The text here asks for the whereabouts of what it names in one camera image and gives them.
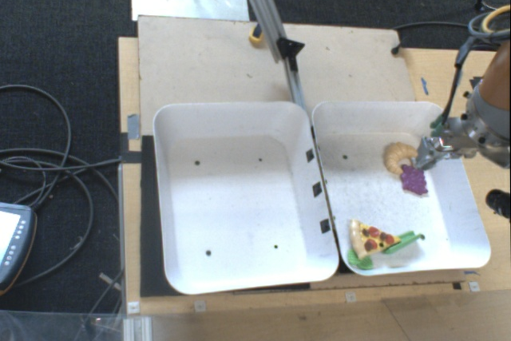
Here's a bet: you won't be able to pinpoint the green toy leafy vegetable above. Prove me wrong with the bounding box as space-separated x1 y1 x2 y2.
346 230 426 272

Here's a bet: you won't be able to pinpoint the tan toy croissant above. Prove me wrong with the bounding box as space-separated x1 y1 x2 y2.
383 141 419 175

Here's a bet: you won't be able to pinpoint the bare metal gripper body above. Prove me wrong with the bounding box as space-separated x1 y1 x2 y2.
438 113 511 169

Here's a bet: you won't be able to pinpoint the purple toy grapes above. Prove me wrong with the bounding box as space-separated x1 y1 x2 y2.
399 164 430 196

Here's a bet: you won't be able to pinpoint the white plastic tray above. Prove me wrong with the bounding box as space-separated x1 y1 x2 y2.
153 100 341 296
311 100 493 277

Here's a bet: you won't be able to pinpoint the thin black rod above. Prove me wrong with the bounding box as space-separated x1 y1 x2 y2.
309 124 341 252

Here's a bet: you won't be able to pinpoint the toy pizza slice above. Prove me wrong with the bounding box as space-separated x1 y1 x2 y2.
349 218 402 260

